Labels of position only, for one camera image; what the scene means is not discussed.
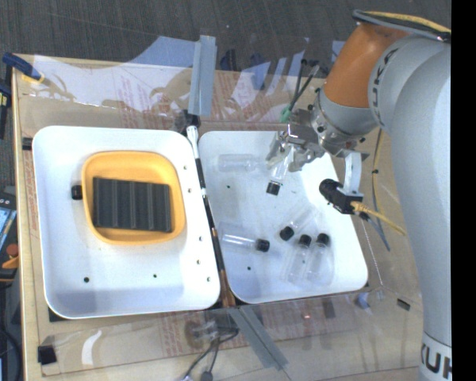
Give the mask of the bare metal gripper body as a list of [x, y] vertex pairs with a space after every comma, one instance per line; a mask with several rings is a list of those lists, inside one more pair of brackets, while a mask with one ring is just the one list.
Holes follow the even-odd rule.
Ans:
[[285, 138], [302, 150], [343, 158], [367, 134], [367, 108], [312, 108], [290, 113]]

